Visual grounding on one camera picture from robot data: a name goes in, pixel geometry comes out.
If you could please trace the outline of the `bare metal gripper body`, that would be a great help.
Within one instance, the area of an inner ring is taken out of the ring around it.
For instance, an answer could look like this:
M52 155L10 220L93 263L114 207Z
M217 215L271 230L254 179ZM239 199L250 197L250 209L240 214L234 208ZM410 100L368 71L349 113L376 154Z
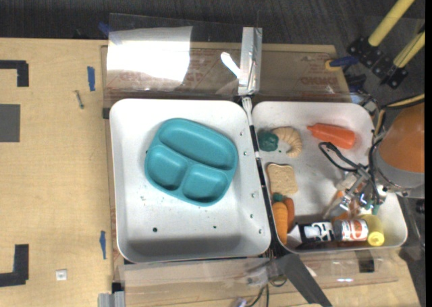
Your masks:
M358 168L346 176L353 182L344 191L344 205L350 205L353 200L358 205L382 205L389 194L407 196L409 187L403 187L386 177L379 169Z

